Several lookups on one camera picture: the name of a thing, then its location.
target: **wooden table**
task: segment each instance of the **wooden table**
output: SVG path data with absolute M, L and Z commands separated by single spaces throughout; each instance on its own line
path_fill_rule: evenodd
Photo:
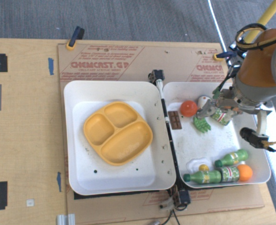
M 0 181 L 8 182 L 8 204 L 1 224 L 55 224 L 67 214 L 61 96 L 57 45 L 66 40 L 0 38 L 8 72 L 0 72 Z M 81 41 L 85 44 L 193 46 L 192 43 Z M 50 75 L 48 58 L 54 60 Z M 61 192 L 56 175 L 61 171 Z M 178 216 L 184 224 L 276 224 L 266 184 L 259 185 L 265 206 L 249 210 Z M 123 224 L 146 225 L 153 219 Z M 176 224 L 174 217 L 169 224 Z

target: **orange ball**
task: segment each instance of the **orange ball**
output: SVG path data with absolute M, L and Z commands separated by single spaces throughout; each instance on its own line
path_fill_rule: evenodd
M 181 104 L 180 112 L 185 117 L 192 117 L 197 111 L 197 104 L 191 100 L 187 100 Z
M 246 164 L 238 165 L 237 169 L 239 170 L 239 181 L 248 181 L 253 175 L 253 170 Z

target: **gray floor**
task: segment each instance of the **gray floor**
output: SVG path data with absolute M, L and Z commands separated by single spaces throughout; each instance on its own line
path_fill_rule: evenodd
M 69 39 L 80 26 L 87 40 L 218 42 L 228 50 L 272 1 L 0 0 L 0 38 Z M 266 26 L 276 28 L 276 13 Z M 275 173 L 268 187 L 276 207 Z

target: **orange plate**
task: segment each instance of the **orange plate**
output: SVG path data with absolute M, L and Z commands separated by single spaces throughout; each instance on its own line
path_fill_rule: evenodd
M 112 102 L 84 123 L 84 134 L 98 155 L 112 165 L 123 165 L 141 154 L 152 142 L 153 132 L 130 105 Z

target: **bottle cap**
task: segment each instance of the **bottle cap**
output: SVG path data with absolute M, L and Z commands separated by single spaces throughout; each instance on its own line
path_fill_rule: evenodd
M 222 167 L 222 161 L 221 160 L 216 160 L 215 161 L 215 167 Z
M 190 182 L 190 174 L 184 174 L 183 178 L 185 182 Z

